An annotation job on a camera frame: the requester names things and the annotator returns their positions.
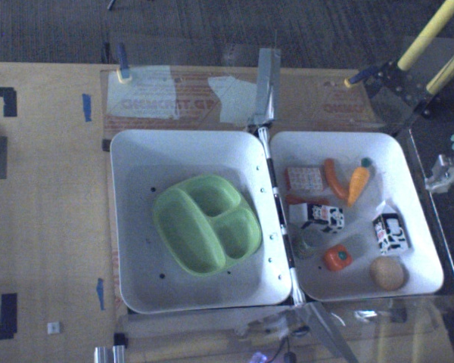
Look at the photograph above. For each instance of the red sausage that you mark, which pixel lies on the red sausage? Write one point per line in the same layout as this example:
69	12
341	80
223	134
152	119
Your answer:
297	199

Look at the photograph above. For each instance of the brown cardboard board red print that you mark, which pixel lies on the brown cardboard board red print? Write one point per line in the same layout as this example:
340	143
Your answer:
299	100

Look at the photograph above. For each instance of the orange sausage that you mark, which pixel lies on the orange sausage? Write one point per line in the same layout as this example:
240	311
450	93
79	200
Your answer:
332	180

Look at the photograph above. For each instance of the cow print carton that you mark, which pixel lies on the cow print carton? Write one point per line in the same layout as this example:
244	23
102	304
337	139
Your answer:
390	234
323	218

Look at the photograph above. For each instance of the orange bell pepper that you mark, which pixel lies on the orange bell pepper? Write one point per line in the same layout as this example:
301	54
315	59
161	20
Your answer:
336	258

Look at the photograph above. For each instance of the clear plastic bottle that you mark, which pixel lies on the clear plastic bottle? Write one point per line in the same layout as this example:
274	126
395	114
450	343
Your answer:
306	242

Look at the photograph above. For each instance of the white plastic tray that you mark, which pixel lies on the white plastic tray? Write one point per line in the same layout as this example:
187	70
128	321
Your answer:
143	263
408	187

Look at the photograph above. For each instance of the orange carrot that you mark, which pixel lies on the orange carrot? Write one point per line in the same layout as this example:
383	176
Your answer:
358	183

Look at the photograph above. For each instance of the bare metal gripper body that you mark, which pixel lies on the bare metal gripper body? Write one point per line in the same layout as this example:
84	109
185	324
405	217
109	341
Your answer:
444	178

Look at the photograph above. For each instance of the green divided plate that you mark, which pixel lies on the green divided plate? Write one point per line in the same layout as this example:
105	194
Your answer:
189	233

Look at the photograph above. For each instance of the small white square block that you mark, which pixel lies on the small white square block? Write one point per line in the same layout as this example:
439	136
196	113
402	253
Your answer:
53	327

